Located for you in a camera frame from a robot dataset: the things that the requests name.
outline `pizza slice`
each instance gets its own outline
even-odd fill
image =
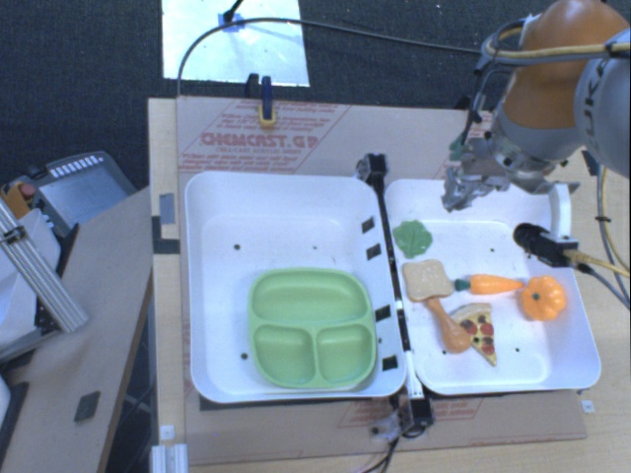
[[[451,316],[471,336],[471,346],[491,366],[497,366],[491,304],[466,304],[452,312]]]

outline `dark floor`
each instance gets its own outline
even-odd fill
[[[473,48],[554,1],[299,0],[304,19]],[[607,1],[629,20],[631,0]],[[312,29],[305,45],[312,85],[278,89],[278,98],[453,107],[472,88],[472,55]],[[137,187],[147,185],[147,99],[175,95],[175,82],[162,78],[161,50],[161,0],[0,0],[0,183],[30,164],[104,150]],[[210,96],[244,92],[241,85],[184,87]],[[146,470],[148,344],[145,338],[130,387],[144,400],[123,408],[112,472]]]

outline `green divided plate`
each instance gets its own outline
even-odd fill
[[[277,385],[350,387],[375,365],[373,310],[366,289],[350,273],[266,272],[249,290],[247,319],[256,366]]]

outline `toy pumpkin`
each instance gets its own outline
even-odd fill
[[[565,290],[549,275],[533,277],[522,291],[522,307],[534,320],[552,320],[567,305]]]

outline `toy food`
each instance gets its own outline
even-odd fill
[[[457,291],[469,290],[474,295],[497,295],[521,289],[524,283],[507,277],[478,273],[471,275],[468,281],[456,279],[455,286]]]
[[[552,320],[565,308],[565,290],[549,275],[533,277],[522,291],[522,307],[534,320]]]
[[[424,254],[432,244],[432,234],[419,221],[404,221],[392,230],[396,246],[401,249],[405,257]]]
[[[468,334],[445,312],[439,300],[439,297],[454,291],[443,264],[436,259],[405,263],[403,278],[407,296],[413,302],[425,302],[427,308],[436,314],[447,350],[457,354],[468,349],[471,345]]]
[[[452,313],[452,319],[468,333],[473,348],[491,366],[497,366],[491,304],[466,304]]]

